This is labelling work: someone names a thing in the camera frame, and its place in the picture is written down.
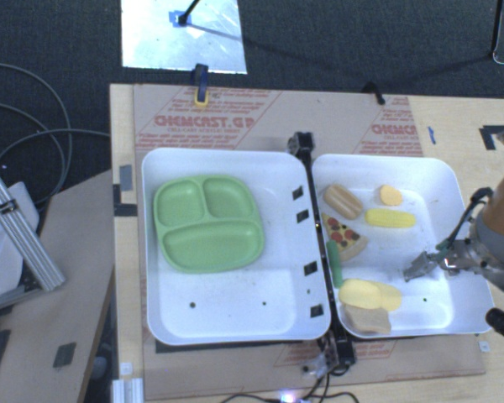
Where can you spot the thin black and white rod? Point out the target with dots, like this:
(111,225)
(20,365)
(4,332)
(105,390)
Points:
(321,242)

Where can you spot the green divided plate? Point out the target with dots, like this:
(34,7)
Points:
(210,233)

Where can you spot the brown bread slice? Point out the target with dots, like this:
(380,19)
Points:
(368,320)

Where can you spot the pizza slice with toppings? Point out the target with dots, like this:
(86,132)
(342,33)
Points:
(343,237)

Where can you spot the yellow corn cob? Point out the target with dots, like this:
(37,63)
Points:
(390,218)

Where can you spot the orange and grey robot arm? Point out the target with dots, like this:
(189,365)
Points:
(500,208)

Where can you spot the brown hot dog in bun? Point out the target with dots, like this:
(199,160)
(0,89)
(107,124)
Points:
(342,201)

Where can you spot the green bean pod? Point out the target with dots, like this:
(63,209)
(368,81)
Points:
(335,265)

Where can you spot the yellow oval toy food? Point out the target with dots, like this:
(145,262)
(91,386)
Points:
(359,294)

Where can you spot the small yellow orange chip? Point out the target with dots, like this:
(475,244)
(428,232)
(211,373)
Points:
(390,195)

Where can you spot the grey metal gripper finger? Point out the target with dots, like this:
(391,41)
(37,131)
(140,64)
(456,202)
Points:
(416,270)
(430,257)

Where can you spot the brown cardboard board red print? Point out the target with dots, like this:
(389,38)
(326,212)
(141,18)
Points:
(277,111)

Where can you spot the pale yellow flat slice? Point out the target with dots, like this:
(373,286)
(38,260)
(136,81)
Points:
(391,297)

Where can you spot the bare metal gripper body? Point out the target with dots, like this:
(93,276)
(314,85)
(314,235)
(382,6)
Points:
(466,258)

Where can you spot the white plastic tray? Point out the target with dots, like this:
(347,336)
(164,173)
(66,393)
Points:
(235,305)
(428,242)

